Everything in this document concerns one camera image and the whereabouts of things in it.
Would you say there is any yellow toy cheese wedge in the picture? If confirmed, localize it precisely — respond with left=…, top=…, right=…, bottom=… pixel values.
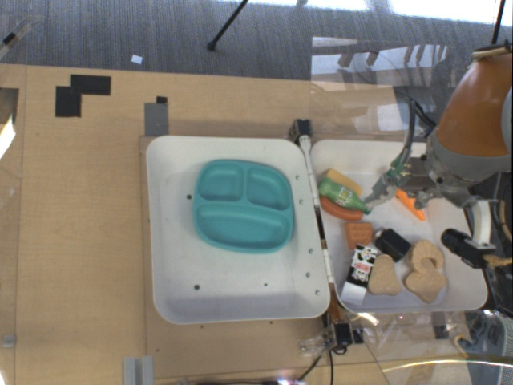
left=322, top=168, right=364, bottom=197

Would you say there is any green plastic bottle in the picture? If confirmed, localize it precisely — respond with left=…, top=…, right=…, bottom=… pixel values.
left=317, top=176, right=373, bottom=216

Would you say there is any orange toy carrot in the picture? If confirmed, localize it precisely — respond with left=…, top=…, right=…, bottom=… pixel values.
left=394, top=188, right=427, bottom=221

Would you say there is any black cylinder on white bracket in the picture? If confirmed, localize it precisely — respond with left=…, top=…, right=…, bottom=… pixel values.
left=440, top=198, right=499, bottom=269

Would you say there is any teal divided plate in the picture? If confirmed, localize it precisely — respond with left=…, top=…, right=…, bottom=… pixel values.
left=193, top=158, right=296, bottom=255

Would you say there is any white plastic tray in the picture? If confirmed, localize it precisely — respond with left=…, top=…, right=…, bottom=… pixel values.
left=145, top=135, right=332, bottom=326
left=310, top=139, right=490, bottom=316

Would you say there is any orange toy biscuit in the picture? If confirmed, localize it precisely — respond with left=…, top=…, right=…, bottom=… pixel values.
left=344, top=221, right=374, bottom=250

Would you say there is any tan toy croissant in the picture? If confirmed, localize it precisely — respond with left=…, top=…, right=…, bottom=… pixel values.
left=402, top=239, right=448, bottom=305

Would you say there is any tan toy bread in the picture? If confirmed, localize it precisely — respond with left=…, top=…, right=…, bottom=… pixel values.
left=367, top=253, right=403, bottom=297

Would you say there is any cow print milk carton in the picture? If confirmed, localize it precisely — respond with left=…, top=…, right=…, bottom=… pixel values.
left=340, top=244, right=380, bottom=306

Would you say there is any black can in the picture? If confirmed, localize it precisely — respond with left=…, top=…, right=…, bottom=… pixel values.
left=374, top=227, right=413, bottom=263

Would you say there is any thin black and white rod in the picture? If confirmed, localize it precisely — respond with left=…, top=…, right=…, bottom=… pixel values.
left=298, top=134, right=338, bottom=285

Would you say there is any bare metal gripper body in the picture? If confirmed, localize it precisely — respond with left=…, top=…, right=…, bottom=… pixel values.
left=394, top=156, right=471, bottom=208

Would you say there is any orange toy sausage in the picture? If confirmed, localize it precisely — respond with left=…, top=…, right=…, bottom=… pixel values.
left=319, top=196, right=364, bottom=221

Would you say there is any black block with thin wires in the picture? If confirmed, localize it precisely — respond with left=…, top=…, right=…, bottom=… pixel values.
left=331, top=321, right=357, bottom=351
left=291, top=118, right=314, bottom=140

